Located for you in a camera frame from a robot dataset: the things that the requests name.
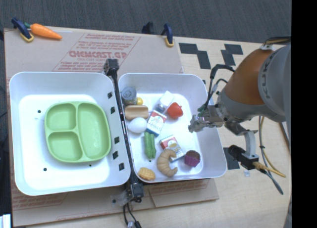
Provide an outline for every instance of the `white egg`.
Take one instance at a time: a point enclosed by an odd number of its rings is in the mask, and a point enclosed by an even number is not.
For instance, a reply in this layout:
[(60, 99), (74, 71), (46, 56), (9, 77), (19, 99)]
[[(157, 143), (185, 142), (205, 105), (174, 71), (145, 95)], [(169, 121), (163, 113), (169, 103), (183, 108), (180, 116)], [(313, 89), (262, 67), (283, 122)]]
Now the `white egg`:
[(128, 124), (128, 130), (134, 133), (142, 133), (147, 129), (147, 125), (147, 120), (142, 117), (137, 117)]

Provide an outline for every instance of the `gray can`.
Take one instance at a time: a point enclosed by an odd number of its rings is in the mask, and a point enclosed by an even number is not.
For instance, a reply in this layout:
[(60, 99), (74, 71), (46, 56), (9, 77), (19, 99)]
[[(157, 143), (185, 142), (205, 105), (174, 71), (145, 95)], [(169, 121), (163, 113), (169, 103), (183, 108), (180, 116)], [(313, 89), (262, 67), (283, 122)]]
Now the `gray can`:
[(137, 91), (134, 87), (126, 87), (121, 92), (121, 97), (123, 103), (128, 105), (136, 105), (137, 104)]

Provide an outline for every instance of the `gray carpet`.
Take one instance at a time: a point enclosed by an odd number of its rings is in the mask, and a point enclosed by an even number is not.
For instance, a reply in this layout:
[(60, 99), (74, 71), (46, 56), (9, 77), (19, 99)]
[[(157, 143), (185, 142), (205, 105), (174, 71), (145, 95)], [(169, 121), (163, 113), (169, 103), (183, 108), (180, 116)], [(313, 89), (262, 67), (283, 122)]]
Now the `gray carpet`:
[[(168, 23), (174, 36), (263, 43), (291, 35), (292, 0), (0, 0), (0, 23), (12, 17), (47, 26), (141, 33), (149, 21), (155, 34)], [(0, 215), (10, 213), (4, 44), (0, 41), (0, 141), (3, 177)]]

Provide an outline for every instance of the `cardboard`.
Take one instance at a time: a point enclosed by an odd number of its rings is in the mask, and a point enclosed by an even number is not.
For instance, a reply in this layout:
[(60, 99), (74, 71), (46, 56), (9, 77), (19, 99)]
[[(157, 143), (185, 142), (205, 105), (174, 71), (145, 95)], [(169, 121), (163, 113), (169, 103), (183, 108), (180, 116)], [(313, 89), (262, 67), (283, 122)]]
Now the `cardboard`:
[[(27, 43), (18, 30), (5, 29), (7, 85), (22, 71), (102, 72), (107, 58), (118, 59), (118, 78), (129, 72), (183, 73), (178, 48), (167, 47), (163, 36), (50, 28), (62, 40), (35, 37)], [(7, 98), (10, 108), (9, 93)], [(122, 212), (122, 207), (113, 207), (111, 196), (122, 193), (123, 185), (41, 196), (22, 194), (14, 181), (10, 110), (8, 113), (15, 227)], [(213, 179), (150, 184), (144, 186), (144, 192), (141, 203), (132, 202), (133, 209), (219, 199)]]

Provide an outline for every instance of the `green cucumber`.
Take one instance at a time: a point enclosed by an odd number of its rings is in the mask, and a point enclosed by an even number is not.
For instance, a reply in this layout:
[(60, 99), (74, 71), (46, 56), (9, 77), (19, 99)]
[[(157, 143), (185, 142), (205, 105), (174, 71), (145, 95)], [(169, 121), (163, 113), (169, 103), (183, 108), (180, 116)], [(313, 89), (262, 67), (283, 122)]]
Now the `green cucumber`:
[(149, 159), (154, 159), (157, 153), (154, 144), (154, 134), (147, 131), (144, 132), (144, 142), (145, 142), (145, 154)]

